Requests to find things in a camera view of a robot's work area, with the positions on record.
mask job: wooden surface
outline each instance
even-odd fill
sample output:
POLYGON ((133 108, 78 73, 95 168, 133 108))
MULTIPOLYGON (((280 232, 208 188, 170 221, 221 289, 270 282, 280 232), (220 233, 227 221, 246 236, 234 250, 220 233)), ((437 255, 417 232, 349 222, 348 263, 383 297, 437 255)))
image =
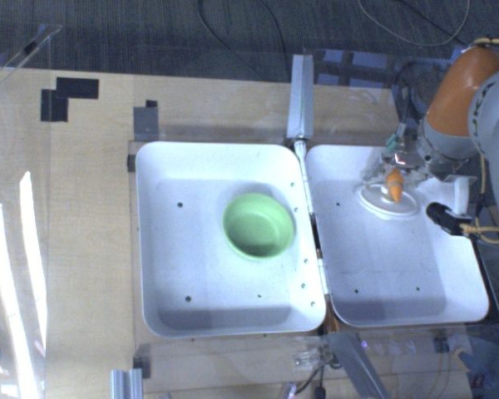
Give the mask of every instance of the wooden surface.
MULTIPOLYGON (((147 332, 142 337, 134 328, 140 311, 133 303, 134 197, 126 169, 133 106, 144 106, 146 99, 158 101, 165 139, 279 143, 286 130, 289 85, 63 71, 52 72, 51 79, 48 75, 23 70, 11 79, 12 87, 23 91, 17 98, 33 111, 38 90, 48 87, 48 81, 55 87, 58 76, 99 79, 100 95, 97 100, 71 99, 68 122, 52 124, 47 397, 109 397, 111 370, 129 370, 140 347, 161 363, 154 368, 156 378, 145 381, 149 398, 168 388, 182 390, 174 399, 275 398, 281 382, 306 378, 309 371, 296 372, 293 364, 293 351, 306 350, 306 339, 278 336, 253 347, 254 338, 247 343, 244 339, 163 341, 147 332), (22 88, 27 81, 32 86, 22 88), (214 342, 217 346, 211 349, 214 342), (235 346, 222 354, 229 343, 235 346), (263 360, 277 368, 264 379, 259 376, 263 360), (169 371, 163 365, 169 365, 169 371), (271 384, 245 387, 263 380, 271 384), (195 390, 203 387, 209 390, 195 390)), ((315 89, 314 101, 314 143, 380 145, 397 125, 388 91, 321 86, 315 89)), ((433 378, 439 369, 437 355, 428 355, 426 362, 423 369, 401 379, 392 376, 395 359, 375 357, 374 365, 398 391, 405 379, 413 386, 433 378)), ((329 397, 338 397, 337 392, 339 397, 355 397, 343 370, 327 377, 338 383, 329 397)), ((448 385, 460 389, 460 397, 468 397, 469 389, 462 387, 465 375, 451 371, 451 379, 454 382, 448 385)))

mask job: white cable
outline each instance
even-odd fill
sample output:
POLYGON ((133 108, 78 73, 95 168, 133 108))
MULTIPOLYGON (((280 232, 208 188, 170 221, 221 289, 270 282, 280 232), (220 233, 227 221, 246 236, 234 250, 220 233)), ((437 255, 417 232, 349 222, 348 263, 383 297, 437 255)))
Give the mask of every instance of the white cable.
POLYGON ((436 47, 436 46, 443 46, 444 44, 448 44, 464 28, 464 24, 467 21, 467 15, 469 15, 469 8, 471 6, 472 0, 467 0, 466 12, 464 13, 464 18, 462 19, 462 22, 461 22, 460 26, 457 28, 457 30, 447 40, 445 40, 444 42, 439 42, 439 43, 420 43, 420 42, 414 42, 412 40, 408 40, 406 37, 400 36, 399 34, 395 33, 390 28, 386 27, 381 22, 379 22, 377 19, 375 19, 372 15, 370 15, 368 13, 368 11, 364 8, 364 6, 360 0, 357 0, 357 2, 358 2, 358 5, 360 6, 360 10, 363 11, 364 15, 366 15, 371 21, 375 22, 383 30, 385 30, 386 32, 389 32, 390 34, 392 34, 394 37, 398 38, 399 40, 403 40, 404 42, 407 42, 409 44, 413 44, 414 46, 436 47))

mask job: white tray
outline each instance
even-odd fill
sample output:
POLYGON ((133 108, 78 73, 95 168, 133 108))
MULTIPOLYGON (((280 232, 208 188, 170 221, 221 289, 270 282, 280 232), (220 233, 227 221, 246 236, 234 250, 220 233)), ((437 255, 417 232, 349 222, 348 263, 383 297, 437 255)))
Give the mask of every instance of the white tray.
POLYGON ((324 319, 299 162, 278 145, 154 142, 136 157, 143 312, 163 337, 306 332, 324 319), (227 244, 236 196, 273 196, 294 220, 290 248, 252 261, 227 244))
POLYGON ((433 201, 452 207, 451 184, 430 179, 409 191, 421 207, 405 220, 381 219, 355 197, 382 150, 321 145, 307 155, 334 311, 355 327, 483 319, 489 303, 471 242, 425 214, 433 201))

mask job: bowl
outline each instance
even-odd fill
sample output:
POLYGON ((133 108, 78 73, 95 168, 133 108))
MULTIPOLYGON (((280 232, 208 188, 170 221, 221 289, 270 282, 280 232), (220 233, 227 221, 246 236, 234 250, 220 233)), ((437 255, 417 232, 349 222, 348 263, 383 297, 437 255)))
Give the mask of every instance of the bowl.
POLYGON ((271 259, 283 253, 294 239, 289 211, 265 194, 249 193, 225 208, 224 234, 231 248, 247 259, 271 259))

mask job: toy sink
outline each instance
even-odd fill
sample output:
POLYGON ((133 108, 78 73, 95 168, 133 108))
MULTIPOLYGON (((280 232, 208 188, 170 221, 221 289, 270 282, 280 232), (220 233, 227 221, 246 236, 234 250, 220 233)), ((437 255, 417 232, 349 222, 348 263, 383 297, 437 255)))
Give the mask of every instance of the toy sink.
POLYGON ((410 191, 420 207, 415 215, 381 219, 355 196, 379 152, 315 146, 304 185, 298 158, 279 145, 142 146, 136 182, 150 330, 162 337, 307 332, 324 319, 328 287, 338 317, 355 327, 482 319, 488 298, 470 242, 425 215, 433 201, 451 206, 452 185, 422 182, 410 191), (277 200, 294 222, 292 243, 271 259, 245 259, 224 234, 225 208, 250 192, 277 200))

